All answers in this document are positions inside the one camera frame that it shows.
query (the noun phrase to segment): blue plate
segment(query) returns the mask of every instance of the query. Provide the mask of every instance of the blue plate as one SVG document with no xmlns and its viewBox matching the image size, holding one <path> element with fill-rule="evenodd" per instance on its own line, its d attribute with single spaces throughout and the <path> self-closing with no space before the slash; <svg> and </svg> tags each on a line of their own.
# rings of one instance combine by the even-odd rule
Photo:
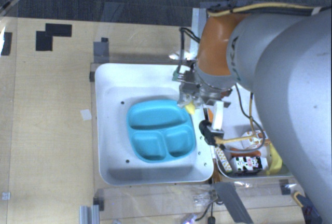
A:
<svg viewBox="0 0 332 224">
<path fill-rule="evenodd" d="M 135 154 L 146 162 L 165 162 L 189 155 L 196 146 L 189 113 L 173 100 L 133 105 L 127 129 Z"/>
</svg>

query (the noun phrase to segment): wooden tabletop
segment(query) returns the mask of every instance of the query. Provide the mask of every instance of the wooden tabletop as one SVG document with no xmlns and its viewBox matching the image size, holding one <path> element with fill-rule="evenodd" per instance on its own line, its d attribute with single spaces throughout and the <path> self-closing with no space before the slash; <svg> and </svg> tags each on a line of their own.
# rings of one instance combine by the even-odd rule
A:
<svg viewBox="0 0 332 224">
<path fill-rule="evenodd" d="M 72 36 L 53 37 L 53 51 L 36 51 L 36 31 L 45 31 L 46 23 L 71 24 Z M 11 198 L 8 208 L 0 210 L 7 214 L 8 224 L 78 223 L 79 207 L 91 206 L 94 196 L 92 123 L 81 114 L 82 110 L 91 111 L 93 42 L 107 37 L 112 54 L 158 53 L 166 58 L 178 49 L 178 28 L 19 18 L 13 33 L 17 55 L 16 68 L 8 70 L 10 74 L 16 69 L 12 76 L 10 168 L 0 167 L 1 176 L 9 170 Z M 1 57 L 0 63 L 9 58 Z M 6 146 L 0 145 L 0 150 L 5 152 L 1 148 Z M 254 223 L 304 223 L 300 207 L 288 202 L 248 212 Z M 233 223 L 225 209 L 214 215 L 217 223 Z M 120 221 L 176 224 L 183 218 L 169 215 Z"/>
</svg>

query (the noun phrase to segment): blue divided tray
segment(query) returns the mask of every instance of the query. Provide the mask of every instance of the blue divided tray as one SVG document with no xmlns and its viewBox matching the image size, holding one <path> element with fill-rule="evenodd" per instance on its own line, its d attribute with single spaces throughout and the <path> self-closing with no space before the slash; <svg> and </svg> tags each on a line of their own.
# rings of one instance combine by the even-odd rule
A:
<svg viewBox="0 0 332 224">
<path fill-rule="evenodd" d="M 189 113 L 173 100 L 133 105 L 127 129 L 135 154 L 146 162 L 164 162 L 189 155 L 196 146 Z"/>
</svg>

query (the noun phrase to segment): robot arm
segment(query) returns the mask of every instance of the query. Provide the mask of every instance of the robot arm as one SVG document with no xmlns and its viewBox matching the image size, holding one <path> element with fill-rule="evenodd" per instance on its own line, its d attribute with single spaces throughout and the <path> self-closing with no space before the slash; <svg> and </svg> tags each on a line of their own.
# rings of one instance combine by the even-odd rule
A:
<svg viewBox="0 0 332 224">
<path fill-rule="evenodd" d="M 221 100 L 236 82 L 255 94 L 273 145 L 329 222 L 331 9 L 310 17 L 267 13 L 209 18 L 189 73 L 199 85 L 190 95 L 196 105 Z M 182 87 L 184 98 L 190 92 Z"/>
</svg>

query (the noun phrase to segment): wooden table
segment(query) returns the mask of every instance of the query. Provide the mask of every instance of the wooden table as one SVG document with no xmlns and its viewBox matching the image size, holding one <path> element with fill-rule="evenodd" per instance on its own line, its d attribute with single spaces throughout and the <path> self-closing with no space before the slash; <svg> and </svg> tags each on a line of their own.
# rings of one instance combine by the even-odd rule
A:
<svg viewBox="0 0 332 224">
<path fill-rule="evenodd" d="M 44 31 L 46 23 L 71 24 L 72 36 L 53 37 L 52 52 L 36 51 L 36 31 Z M 91 110 L 93 42 L 101 37 L 109 38 L 112 53 L 158 52 L 166 57 L 179 46 L 177 27 L 24 18 L 17 21 L 11 199 L 7 209 L 0 207 L 7 213 L 8 224 L 78 223 L 79 207 L 92 204 L 92 125 L 91 120 L 83 119 L 81 110 Z M 1 57 L 0 63 L 9 57 Z M 0 171 L 0 175 L 6 175 L 6 171 Z M 255 223 L 304 223 L 301 209 L 295 204 L 248 212 Z M 233 223 L 225 209 L 214 215 L 217 223 Z M 175 224 L 183 217 L 127 218 L 121 222 Z"/>
</svg>

